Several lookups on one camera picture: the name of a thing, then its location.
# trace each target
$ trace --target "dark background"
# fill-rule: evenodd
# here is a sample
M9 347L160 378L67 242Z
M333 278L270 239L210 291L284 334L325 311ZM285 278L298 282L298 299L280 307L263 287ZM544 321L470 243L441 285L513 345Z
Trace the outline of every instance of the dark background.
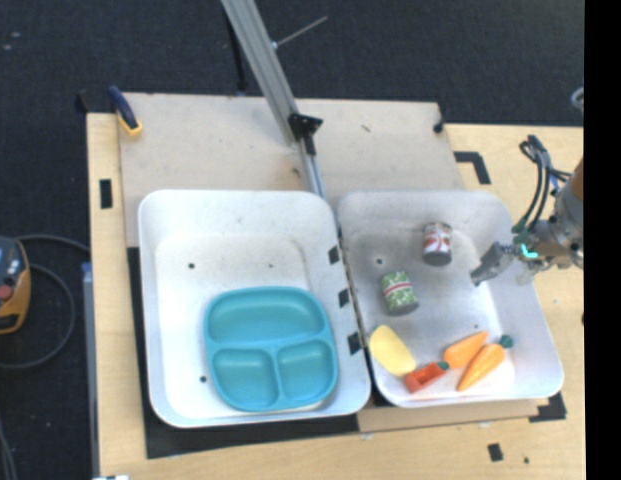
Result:
M448 122L582 126L585 0L255 0L297 98L436 101ZM248 95L260 91L248 70ZM0 235L89 244L87 109L106 89L235 94L218 0L0 0ZM57 242L27 244L69 286L76 327L51 361L0 368L0 410L19 478L89 479L81 265ZM52 350L70 322L49 277L33 274L24 327L0 361ZM3 475L0 453L0 478Z

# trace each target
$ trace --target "blue tray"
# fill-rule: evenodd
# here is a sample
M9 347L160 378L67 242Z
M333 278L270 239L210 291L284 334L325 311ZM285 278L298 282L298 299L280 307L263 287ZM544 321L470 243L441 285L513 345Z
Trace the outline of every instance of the blue tray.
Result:
M214 386L235 409L294 409L336 386L330 322L306 290L266 286L218 295L205 312L204 337Z

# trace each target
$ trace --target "robotic hand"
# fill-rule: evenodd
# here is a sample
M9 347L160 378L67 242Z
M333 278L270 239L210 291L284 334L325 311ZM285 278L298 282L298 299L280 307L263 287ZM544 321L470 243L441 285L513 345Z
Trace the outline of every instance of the robotic hand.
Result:
M475 286L499 275L514 259L528 267L520 282L529 281L537 272L555 265L562 269L572 265L583 269L583 158L570 175L552 167L550 155L534 135L528 136L528 141L520 147L537 164L539 177L534 200L513 226L512 243L494 242L481 257L479 267L470 272ZM564 182L561 188L559 181ZM555 187L554 211L548 220L540 220L551 184ZM537 212L528 223L537 203Z

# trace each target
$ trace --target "multimeter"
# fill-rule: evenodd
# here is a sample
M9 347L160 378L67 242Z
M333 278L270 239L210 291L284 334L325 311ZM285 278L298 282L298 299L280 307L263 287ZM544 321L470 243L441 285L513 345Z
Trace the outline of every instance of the multimeter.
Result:
M30 306L30 265L21 242L0 236L0 334L14 332Z

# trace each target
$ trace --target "can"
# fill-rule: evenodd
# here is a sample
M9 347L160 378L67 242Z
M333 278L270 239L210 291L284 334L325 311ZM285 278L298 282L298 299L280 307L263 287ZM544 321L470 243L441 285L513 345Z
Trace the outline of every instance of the can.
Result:
M445 222L430 222L423 227L423 234L423 261L435 267L450 263L452 226Z
M380 284L390 315L405 315L419 306L407 272L390 272L381 278Z

